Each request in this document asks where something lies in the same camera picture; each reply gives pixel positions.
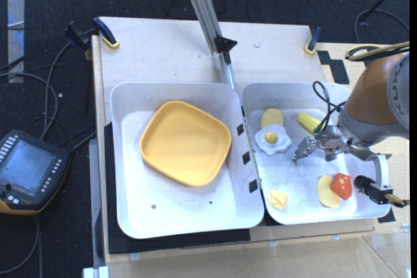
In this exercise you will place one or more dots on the yellow plate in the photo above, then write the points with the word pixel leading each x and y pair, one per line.
pixel 185 143

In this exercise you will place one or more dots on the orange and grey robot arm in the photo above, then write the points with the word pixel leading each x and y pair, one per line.
pixel 371 97

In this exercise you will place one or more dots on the yellow corn cob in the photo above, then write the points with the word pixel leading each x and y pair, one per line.
pixel 309 122

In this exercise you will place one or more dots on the pale wood board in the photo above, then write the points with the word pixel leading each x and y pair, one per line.
pixel 163 55

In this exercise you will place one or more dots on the pale yellow oval slice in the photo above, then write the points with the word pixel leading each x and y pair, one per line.
pixel 272 116

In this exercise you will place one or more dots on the red wedge with yellow star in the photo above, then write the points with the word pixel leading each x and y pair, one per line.
pixel 342 187

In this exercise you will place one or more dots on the white and yellow fried egg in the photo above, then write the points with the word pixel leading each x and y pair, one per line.
pixel 273 140

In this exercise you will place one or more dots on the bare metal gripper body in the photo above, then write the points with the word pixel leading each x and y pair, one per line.
pixel 339 141

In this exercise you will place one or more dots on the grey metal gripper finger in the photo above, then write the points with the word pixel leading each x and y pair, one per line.
pixel 331 157
pixel 304 149

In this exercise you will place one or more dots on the black cylinder on white bracket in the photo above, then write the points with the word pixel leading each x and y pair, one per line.
pixel 371 189

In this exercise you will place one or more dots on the white plastic tray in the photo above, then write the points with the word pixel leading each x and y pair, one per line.
pixel 182 205
pixel 293 179

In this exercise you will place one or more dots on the yellow round slice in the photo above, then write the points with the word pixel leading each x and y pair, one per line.
pixel 325 193

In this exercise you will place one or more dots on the pale yellow ruffled blob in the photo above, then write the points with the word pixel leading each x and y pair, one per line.
pixel 278 199

